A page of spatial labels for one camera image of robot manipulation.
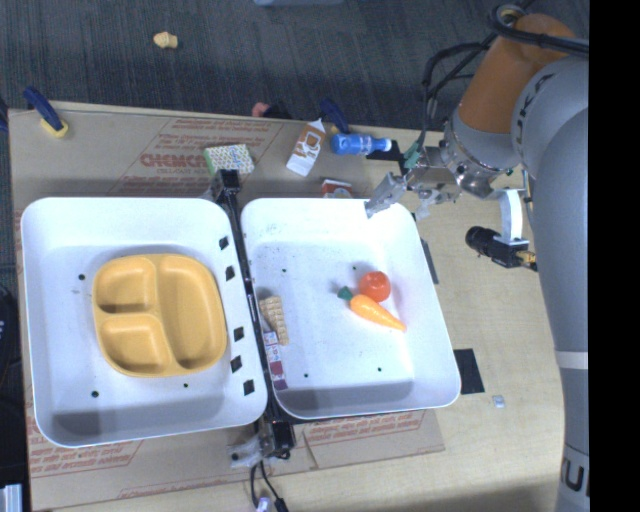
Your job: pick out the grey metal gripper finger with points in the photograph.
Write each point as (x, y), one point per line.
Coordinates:
(387, 192)
(424, 205)

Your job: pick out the orange tomato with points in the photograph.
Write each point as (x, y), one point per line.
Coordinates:
(375, 286)

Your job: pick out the orange carrot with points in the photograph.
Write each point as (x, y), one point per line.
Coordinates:
(375, 310)

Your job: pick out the beige toy food piece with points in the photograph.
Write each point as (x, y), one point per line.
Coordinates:
(165, 40)

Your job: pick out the green and white box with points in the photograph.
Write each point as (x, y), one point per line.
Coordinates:
(229, 159)

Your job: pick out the brown cardboard board red print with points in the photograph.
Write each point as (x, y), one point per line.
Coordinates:
(165, 135)

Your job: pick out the yellow divided plate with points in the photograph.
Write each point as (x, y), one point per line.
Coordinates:
(160, 315)

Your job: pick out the white and maroon small carton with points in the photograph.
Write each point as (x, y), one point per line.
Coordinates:
(276, 362)

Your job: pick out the red and white small carton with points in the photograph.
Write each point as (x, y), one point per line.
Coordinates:
(336, 189)

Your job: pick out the beige waffle biscuit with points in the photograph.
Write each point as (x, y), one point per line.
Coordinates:
(275, 317)

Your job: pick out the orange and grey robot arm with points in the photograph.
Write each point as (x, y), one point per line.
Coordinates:
(560, 150)

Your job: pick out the thin black rod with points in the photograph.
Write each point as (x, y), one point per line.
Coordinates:
(246, 280)

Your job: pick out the white plastic tray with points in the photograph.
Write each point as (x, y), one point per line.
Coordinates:
(65, 300)
(325, 250)

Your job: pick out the blue bottle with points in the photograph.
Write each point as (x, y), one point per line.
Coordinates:
(355, 144)

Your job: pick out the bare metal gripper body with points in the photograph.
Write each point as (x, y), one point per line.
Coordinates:
(437, 181)

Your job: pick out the black cylinder on white bracket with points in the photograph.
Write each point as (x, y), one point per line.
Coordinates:
(500, 247)

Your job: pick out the white and orange milk carton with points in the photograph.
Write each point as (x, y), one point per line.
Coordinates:
(306, 147)

